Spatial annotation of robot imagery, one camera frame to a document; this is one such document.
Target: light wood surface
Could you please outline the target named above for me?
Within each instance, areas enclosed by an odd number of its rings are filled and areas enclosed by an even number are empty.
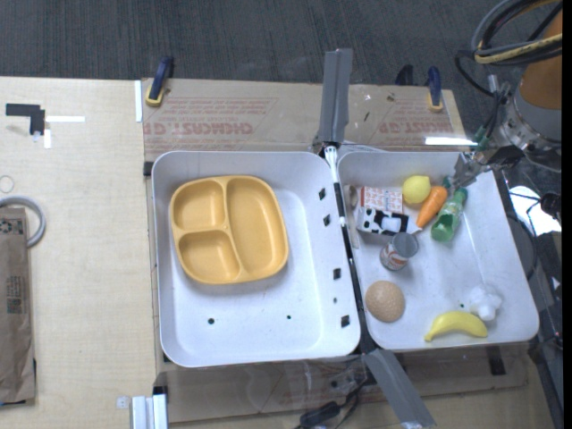
[[[121,396],[149,395],[156,378],[143,134],[132,81],[0,78],[5,103],[41,105],[53,147],[28,134],[29,119],[0,114],[0,175],[12,194],[46,213],[46,235],[29,252],[38,392],[0,409],[0,427],[127,428]],[[442,428],[550,428],[534,365],[514,389],[430,397]],[[290,428],[299,415],[196,422],[196,428]],[[387,404],[365,404],[344,427],[400,427]]]

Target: brown paper bag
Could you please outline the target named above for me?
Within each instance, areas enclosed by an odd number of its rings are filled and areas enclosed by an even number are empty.
[[[34,398],[27,225],[24,208],[0,208],[0,403]]]

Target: green plastic bottle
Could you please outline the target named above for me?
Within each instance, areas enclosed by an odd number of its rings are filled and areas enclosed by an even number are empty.
[[[453,196],[442,206],[437,220],[431,227],[431,238],[437,241],[451,241],[458,228],[463,206],[467,200],[467,190],[458,188]]]

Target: yellow banana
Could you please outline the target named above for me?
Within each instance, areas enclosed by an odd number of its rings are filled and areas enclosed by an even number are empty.
[[[462,331],[475,337],[486,337],[486,325],[478,316],[466,311],[448,311],[433,320],[431,329],[425,336],[425,341],[431,341],[435,335]]]

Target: carrot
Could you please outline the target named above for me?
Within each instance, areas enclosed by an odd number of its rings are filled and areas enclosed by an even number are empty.
[[[443,186],[432,186],[429,195],[421,205],[415,224],[423,228],[429,223],[439,213],[448,195],[449,192]]]

